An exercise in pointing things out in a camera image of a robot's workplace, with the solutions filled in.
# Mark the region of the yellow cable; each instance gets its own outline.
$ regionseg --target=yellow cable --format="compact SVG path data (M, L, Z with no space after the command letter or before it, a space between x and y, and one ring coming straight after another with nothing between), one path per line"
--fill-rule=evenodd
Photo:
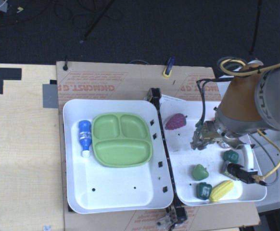
M227 70L223 64L226 63L226 62L235 62L235 63L240 63L242 64L243 66L245 66L246 64L243 62L243 61L240 61L240 60L235 60L235 59L226 59L226 60L223 60L221 63L220 63L220 69L228 74L228 75L232 75L232 76L238 76L238 77L243 77L243 76L249 76L249 75L253 75L253 74L258 74L259 73L259 70L256 69L256 70L253 70L253 71L248 71L248 72L244 72L244 73L240 73L240 72L236 72L236 71L230 71L230 70ZM260 69L261 72L264 72L264 71L267 71L267 70L271 70L271 69L275 69L275 68L279 68L280 67L280 64L275 64L275 65L272 65L272 66L269 66L269 67L263 67Z
M259 129L257 129L256 131L259 135L261 135L264 139L266 139L270 144L272 144L280 152L280 148L274 142L272 142L269 138L267 138ZM276 164L276 166L272 170L270 170L265 175L263 175L263 176L252 175L252 178L254 178L256 182L264 180L265 178L270 176L272 173L274 173L279 167L280 167L280 161Z

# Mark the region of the blue plastic bottle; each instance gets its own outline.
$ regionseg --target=blue plastic bottle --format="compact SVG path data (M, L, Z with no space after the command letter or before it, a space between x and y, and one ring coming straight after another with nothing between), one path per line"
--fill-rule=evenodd
M88 120L79 122L79 142L82 146L82 156L88 157L90 155L89 146L92 143L91 123Z

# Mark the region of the green plate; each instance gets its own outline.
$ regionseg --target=green plate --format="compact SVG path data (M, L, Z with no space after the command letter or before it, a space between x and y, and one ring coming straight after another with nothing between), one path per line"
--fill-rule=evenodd
M105 113L92 122L96 159L107 167L133 167L152 156L152 140L145 121L132 113Z

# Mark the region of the black pole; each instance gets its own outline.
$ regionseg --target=black pole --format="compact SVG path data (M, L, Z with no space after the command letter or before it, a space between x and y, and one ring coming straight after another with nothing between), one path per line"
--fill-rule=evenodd
M95 26L97 25L97 23L102 19L102 17L106 14L106 12L108 11L108 9L110 8L110 6L113 4L115 0L110 0L110 2L107 4L107 6L104 8L104 10L102 11L102 13L98 16L98 18L96 19L96 21L91 25L91 27L88 29L87 33L84 35L83 40L81 40L80 42L83 43L88 35L91 33L91 31L93 31L93 29L95 28Z
M257 30L258 30L258 27L259 27L260 14L261 14L261 9L262 9L262 1L263 0L259 0L258 5L257 5L257 15L256 15L256 21L255 21L254 40L252 42L252 47L251 47L250 54L253 54L254 51L255 51L255 41L256 41L256 37L257 37Z

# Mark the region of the yellow corn toy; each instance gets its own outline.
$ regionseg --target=yellow corn toy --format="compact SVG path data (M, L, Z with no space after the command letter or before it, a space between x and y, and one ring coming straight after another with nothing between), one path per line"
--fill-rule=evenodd
M231 180L225 180L213 187L209 200L212 202L218 201L224 195L226 195L233 188L234 183Z

